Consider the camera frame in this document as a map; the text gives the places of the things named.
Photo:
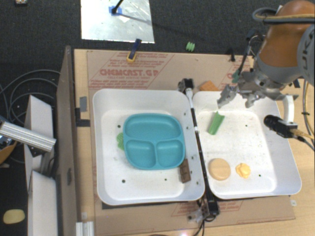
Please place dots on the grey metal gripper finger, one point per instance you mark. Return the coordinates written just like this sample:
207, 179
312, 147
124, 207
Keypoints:
251, 100
226, 96

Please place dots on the orange toy bread slice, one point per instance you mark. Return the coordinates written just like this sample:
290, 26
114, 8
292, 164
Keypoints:
208, 86

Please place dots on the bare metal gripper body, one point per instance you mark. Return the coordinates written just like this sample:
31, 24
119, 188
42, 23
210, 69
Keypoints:
256, 83

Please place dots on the thin black and white rod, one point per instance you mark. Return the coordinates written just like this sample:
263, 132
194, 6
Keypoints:
198, 136

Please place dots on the yellow lumpy toy food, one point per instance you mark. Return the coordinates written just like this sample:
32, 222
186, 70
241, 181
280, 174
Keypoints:
243, 170

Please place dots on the white plastic tray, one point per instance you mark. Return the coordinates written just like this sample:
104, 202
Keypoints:
246, 144
147, 188

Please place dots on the green ridged toy food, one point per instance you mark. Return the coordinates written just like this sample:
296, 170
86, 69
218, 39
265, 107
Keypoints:
120, 141

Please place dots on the blue divided plate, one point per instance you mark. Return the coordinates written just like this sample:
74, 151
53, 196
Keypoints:
152, 139

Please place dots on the green ribbed toy piece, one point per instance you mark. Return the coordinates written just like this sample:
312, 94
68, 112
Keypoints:
191, 46

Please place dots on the tan round biscuit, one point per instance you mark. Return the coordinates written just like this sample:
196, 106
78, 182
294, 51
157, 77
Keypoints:
219, 169

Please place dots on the brown cardboard board red print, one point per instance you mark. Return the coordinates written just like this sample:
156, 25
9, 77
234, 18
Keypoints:
152, 70

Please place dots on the black cylinder on white bracket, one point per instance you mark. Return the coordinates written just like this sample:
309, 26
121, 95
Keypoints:
276, 125

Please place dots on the green celery stick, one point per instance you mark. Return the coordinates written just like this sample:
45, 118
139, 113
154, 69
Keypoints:
215, 123

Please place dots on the pale yellow oval toy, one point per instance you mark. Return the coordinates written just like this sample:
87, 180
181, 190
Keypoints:
14, 216

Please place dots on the brown chocolate bar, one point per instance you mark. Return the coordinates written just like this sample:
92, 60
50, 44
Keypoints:
185, 172

